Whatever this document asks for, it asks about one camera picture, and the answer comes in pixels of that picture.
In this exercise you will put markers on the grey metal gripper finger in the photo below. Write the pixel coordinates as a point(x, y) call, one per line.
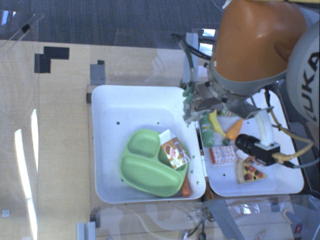
point(187, 112)
point(196, 115)

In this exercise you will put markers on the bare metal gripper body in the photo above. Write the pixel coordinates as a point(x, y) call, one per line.
point(208, 97)

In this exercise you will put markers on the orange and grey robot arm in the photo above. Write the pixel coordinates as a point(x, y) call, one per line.
point(252, 39)

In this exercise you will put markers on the green bottle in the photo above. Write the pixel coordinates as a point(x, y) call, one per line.
point(207, 134)

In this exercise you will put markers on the yellow banana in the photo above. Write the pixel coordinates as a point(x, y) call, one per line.
point(216, 124)

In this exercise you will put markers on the green and white packet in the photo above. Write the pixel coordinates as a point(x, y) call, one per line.
point(226, 113)

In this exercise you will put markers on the orange carrot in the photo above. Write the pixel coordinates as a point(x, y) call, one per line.
point(235, 131)

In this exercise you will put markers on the white and orange carton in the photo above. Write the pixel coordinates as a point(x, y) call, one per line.
point(175, 154)

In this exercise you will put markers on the white plastic tray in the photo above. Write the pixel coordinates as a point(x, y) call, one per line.
point(275, 181)
point(140, 106)

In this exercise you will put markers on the thin black and white rod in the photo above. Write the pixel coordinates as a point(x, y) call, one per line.
point(203, 162)

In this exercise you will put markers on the green divided plate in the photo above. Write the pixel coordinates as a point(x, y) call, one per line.
point(147, 169)

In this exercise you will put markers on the red and white packet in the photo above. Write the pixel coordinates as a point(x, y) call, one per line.
point(251, 161)

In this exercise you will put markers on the orange sausage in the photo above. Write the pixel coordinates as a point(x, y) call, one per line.
point(186, 187)

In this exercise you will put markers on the pizza slice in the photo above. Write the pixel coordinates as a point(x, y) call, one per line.
point(247, 175)

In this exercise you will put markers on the black cylinder on white bracket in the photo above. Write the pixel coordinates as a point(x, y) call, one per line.
point(257, 147)

